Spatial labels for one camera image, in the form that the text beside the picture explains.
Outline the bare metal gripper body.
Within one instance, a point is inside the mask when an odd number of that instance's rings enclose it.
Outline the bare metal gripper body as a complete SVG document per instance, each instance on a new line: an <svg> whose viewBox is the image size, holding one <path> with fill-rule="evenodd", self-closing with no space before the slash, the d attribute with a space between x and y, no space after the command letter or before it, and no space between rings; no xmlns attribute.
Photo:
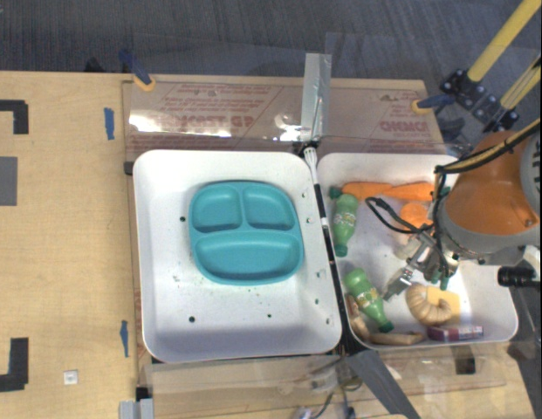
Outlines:
<svg viewBox="0 0 542 419"><path fill-rule="evenodd" d="M459 257L443 245L435 233L414 234L407 243L406 266L410 272L420 272L429 283L449 283L456 274Z"/></svg>

